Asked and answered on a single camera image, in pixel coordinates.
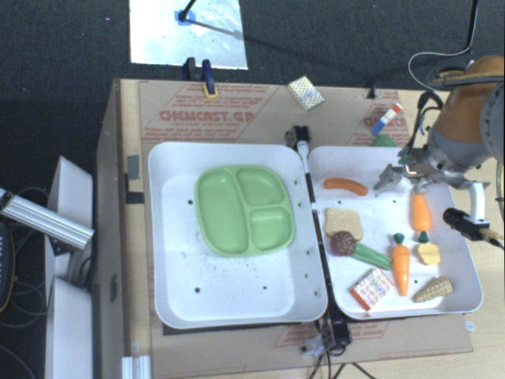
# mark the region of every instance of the dark carpet floor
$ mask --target dark carpet floor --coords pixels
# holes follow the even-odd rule
[[[419,88],[407,71],[418,51],[460,51],[472,0],[239,0],[247,71],[218,81]],[[419,58],[416,73],[503,55],[505,0],[480,0],[471,54]],[[129,0],[0,0],[0,186],[49,189],[60,155],[95,172],[95,148],[113,77],[181,78],[172,66],[129,61]],[[20,280],[39,283],[37,235],[18,260]],[[34,307],[37,299],[33,298]],[[0,343],[43,377],[45,322],[0,326]],[[0,378],[24,378],[0,350]]]

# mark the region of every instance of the white tray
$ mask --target white tray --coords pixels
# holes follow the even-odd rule
[[[329,250],[325,237],[327,259],[335,299],[343,313],[349,317],[384,319],[441,313],[466,313],[477,309],[482,302],[482,288],[466,240],[449,228],[442,220],[445,209],[454,207],[449,187],[445,184],[429,186],[423,194],[432,218],[428,232],[431,241],[439,246],[442,261],[439,265],[423,265],[415,250],[418,233],[412,228],[410,198],[412,183],[405,179],[391,192],[375,197],[373,186],[388,163],[398,162],[398,148],[325,147],[313,150],[309,156],[314,194],[321,229],[324,229],[327,208],[353,209],[360,215],[363,229],[361,242],[391,256],[394,233],[405,235],[404,244],[410,249],[410,284],[406,297],[398,295],[396,288],[366,312],[351,296],[349,290],[373,267],[352,257],[336,257]],[[343,177],[358,181],[368,187],[365,197],[343,189],[325,189],[327,178]],[[391,271],[386,272],[394,282]],[[412,296],[431,278],[440,275],[451,279],[454,292],[443,298],[415,303]]]
[[[252,257],[221,257],[205,244],[195,183],[213,167],[253,164],[284,182],[294,240]],[[327,307],[305,172],[290,148],[266,144],[167,142],[148,160],[155,262],[155,307],[174,328],[314,321]]]

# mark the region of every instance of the toy sausage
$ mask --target toy sausage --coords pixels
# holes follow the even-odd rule
[[[352,191],[362,197],[368,193],[368,188],[366,186],[354,180],[349,180],[348,178],[329,178],[324,181],[323,185],[327,190],[341,188],[343,190]]]

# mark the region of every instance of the divided green plate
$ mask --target divided green plate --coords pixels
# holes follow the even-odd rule
[[[196,181],[195,205],[205,242],[224,257],[288,246],[294,237],[290,198],[280,177],[262,166],[226,166]]]

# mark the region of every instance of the cardboard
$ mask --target cardboard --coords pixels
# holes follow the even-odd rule
[[[120,278],[124,307],[121,310],[121,301],[110,304],[100,293],[103,376],[120,377],[118,357],[122,352],[150,354],[155,379],[313,366],[314,358],[301,356],[299,348],[317,334],[313,323],[196,331],[177,331],[161,324],[152,303],[147,155],[155,144],[168,140],[282,144],[294,125],[310,127],[311,148],[369,145],[375,139],[370,129],[398,102],[398,93],[378,92],[377,99],[367,100],[364,89],[318,87],[326,101],[306,112],[286,86],[218,84],[220,97],[211,102],[204,98],[201,83],[117,81],[115,89],[118,95],[112,95],[107,109],[98,154],[99,171],[107,172],[107,181],[99,179],[98,191],[103,196],[99,224],[111,222],[107,231],[110,226],[117,230],[112,234],[105,227],[99,229],[103,232],[99,245],[106,249],[99,255],[97,285],[100,292],[106,291],[111,276]],[[114,122],[116,130],[107,127]],[[405,144],[409,130],[403,113],[383,133]],[[126,170],[129,156],[138,156],[140,164],[140,172],[132,180]],[[128,193],[142,194],[144,203],[128,203]],[[458,314],[355,322],[350,330],[353,343],[335,363],[472,350],[464,318]]]

